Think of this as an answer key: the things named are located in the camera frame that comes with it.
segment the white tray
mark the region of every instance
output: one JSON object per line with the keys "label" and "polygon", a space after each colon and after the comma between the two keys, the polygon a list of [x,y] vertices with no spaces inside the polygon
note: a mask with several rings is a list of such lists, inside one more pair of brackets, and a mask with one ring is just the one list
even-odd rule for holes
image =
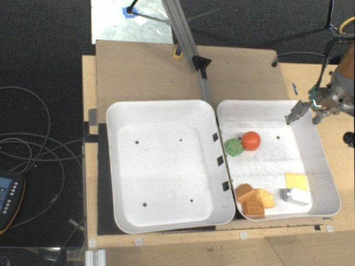
{"label": "white tray", "polygon": [[115,103],[106,122],[114,217],[124,232],[210,226],[234,217],[216,117],[208,103]]}
{"label": "white tray", "polygon": [[[276,207],[265,209],[264,217],[251,220],[331,215],[339,211],[341,202],[328,166],[312,113],[287,125],[285,115],[297,101],[226,100],[217,107],[223,142],[255,131],[261,137],[256,151],[227,155],[234,188],[249,183],[273,194]],[[285,202],[280,191],[286,188],[285,172],[307,176],[312,203],[298,206]],[[241,204],[238,210],[243,214]]]}

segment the toy tomato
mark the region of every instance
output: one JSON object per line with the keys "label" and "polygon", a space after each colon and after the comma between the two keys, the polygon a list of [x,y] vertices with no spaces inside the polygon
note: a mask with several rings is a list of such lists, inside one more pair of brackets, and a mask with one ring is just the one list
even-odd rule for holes
{"label": "toy tomato", "polygon": [[242,137],[242,145],[246,151],[254,151],[260,146],[260,136],[256,132],[247,132]]}

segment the black carpet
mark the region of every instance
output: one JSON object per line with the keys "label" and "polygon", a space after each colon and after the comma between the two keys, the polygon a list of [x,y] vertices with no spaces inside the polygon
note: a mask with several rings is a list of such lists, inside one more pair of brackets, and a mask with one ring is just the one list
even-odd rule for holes
{"label": "black carpet", "polygon": [[[322,53],[332,36],[324,29],[329,0],[181,0],[188,18],[221,10],[190,22],[197,44]],[[354,16],[355,0],[335,0],[333,24]],[[90,41],[90,0],[0,0],[0,86],[20,86],[38,94],[51,114],[50,136],[60,142],[82,139],[81,56],[94,54]],[[343,53],[338,47],[332,56]],[[320,63],[317,57],[293,55],[284,62]],[[44,135],[46,115],[31,95],[0,91],[0,134],[31,132]],[[28,141],[39,139],[26,138]],[[81,144],[70,146],[76,155]],[[19,154],[26,149],[18,145]],[[60,157],[70,156],[64,151]],[[0,156],[0,169],[18,161]],[[63,194],[37,219],[8,230],[0,246],[62,245],[84,216],[81,170],[75,161],[63,163]],[[40,212],[61,185],[57,163],[39,163],[28,174],[22,208],[14,224]],[[82,241],[78,231],[68,246]]]}

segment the blue tape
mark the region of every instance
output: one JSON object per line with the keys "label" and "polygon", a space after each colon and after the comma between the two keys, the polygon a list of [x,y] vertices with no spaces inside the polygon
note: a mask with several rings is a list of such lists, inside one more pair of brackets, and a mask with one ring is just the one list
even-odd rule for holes
{"label": "blue tape", "polygon": [[127,13],[127,7],[123,7],[122,8],[122,12],[123,12],[123,15],[127,18],[127,19],[132,19],[134,18],[135,16],[138,16],[137,13],[137,9],[133,7],[133,10],[132,10],[132,14],[129,14]]}
{"label": "blue tape", "polygon": [[294,83],[292,83],[292,86],[293,86],[293,91],[295,92],[295,95],[298,95],[298,92],[296,91],[296,85]]}

